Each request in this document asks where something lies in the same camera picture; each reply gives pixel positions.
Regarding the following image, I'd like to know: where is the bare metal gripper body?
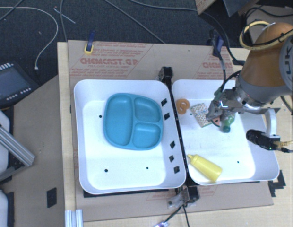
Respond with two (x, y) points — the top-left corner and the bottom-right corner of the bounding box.
(215, 88), (259, 114)

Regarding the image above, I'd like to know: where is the green plastic bottle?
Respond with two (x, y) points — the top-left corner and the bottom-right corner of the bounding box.
(218, 113), (236, 133)

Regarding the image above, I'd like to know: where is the patterned white packet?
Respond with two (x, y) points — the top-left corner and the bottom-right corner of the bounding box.
(190, 103), (213, 128)

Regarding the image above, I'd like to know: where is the orange pretzel biscuit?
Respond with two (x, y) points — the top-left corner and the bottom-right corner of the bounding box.
(176, 98), (190, 115)

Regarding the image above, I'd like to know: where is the thin black rod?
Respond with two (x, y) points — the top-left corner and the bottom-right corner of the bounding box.
(167, 76), (189, 189)

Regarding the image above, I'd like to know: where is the white plastic tray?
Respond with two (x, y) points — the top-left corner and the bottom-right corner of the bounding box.
(73, 79), (187, 195)
(171, 79), (280, 186)

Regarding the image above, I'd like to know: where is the yellow squeeze bottle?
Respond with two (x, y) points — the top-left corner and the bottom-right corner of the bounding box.
(186, 153), (223, 182)

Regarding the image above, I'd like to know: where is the blue divided plate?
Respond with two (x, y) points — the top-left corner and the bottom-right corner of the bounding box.
(103, 93), (164, 151)

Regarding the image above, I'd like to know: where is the brown cardboard board red print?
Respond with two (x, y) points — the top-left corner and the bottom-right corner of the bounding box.
(67, 40), (274, 222)

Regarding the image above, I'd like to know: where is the black cylinder on white bracket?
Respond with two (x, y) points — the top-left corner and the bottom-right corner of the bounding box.
(245, 107), (282, 151)

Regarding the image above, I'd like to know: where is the black block with thin wires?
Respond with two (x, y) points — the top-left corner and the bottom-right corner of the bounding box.
(158, 66), (173, 82)
(175, 185), (199, 208)

